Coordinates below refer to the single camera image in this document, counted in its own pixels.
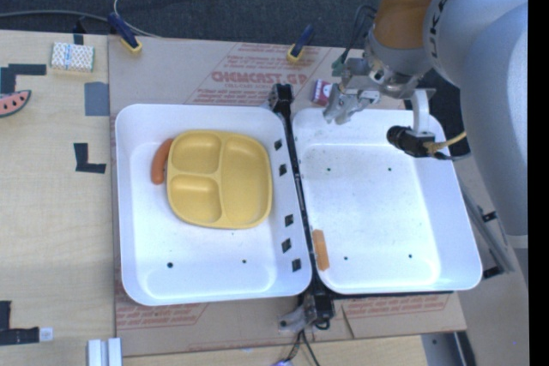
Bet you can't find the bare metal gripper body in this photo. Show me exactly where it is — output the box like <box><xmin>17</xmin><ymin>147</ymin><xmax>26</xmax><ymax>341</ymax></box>
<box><xmin>341</xmin><ymin>57</ymin><xmax>425</xmax><ymax>99</ymax></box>

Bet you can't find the red and white small carton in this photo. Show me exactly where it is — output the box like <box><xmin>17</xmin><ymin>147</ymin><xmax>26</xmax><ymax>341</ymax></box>
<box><xmin>310</xmin><ymin>79</ymin><xmax>334</xmax><ymax>107</ymax></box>

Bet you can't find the thin black and white rod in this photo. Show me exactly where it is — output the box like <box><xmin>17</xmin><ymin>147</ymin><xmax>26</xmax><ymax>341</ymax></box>
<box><xmin>281</xmin><ymin>109</ymin><xmax>323</xmax><ymax>297</ymax></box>

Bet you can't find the white plastic tray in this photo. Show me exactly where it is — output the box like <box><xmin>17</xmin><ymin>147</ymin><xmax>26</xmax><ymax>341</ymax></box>
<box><xmin>114</xmin><ymin>103</ymin><xmax>313</xmax><ymax>307</ymax></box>
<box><xmin>292</xmin><ymin>106</ymin><xmax>484</xmax><ymax>296</ymax></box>

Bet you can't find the yellow divided plate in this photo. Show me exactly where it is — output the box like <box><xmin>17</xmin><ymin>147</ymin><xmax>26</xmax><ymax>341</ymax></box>
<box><xmin>166</xmin><ymin>129</ymin><xmax>274</xmax><ymax>231</ymax></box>

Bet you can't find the brown cardboard board red print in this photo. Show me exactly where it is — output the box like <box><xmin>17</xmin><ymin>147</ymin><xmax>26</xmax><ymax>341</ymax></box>
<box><xmin>106</xmin><ymin>33</ymin><xmax>468</xmax><ymax>357</ymax></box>

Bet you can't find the orange toy sausage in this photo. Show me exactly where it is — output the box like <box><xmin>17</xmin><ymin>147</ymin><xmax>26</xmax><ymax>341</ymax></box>
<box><xmin>150</xmin><ymin>137</ymin><xmax>175</xmax><ymax>186</ymax></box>

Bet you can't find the toy watermelon slice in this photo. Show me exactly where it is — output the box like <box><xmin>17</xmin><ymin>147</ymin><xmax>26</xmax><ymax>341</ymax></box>
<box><xmin>0</xmin><ymin>89</ymin><xmax>33</xmax><ymax>118</ymax></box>

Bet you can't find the black block with thin wires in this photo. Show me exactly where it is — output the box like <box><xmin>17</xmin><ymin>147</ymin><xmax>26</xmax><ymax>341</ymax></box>
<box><xmin>267</xmin><ymin>82</ymin><xmax>295</xmax><ymax>113</ymax></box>
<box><xmin>299</xmin><ymin>291</ymin><xmax>335</xmax><ymax>325</ymax></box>

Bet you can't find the black cylinder on white bracket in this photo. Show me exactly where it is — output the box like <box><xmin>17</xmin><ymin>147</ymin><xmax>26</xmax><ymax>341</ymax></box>
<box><xmin>386</xmin><ymin>89</ymin><xmax>437</xmax><ymax>159</ymax></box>

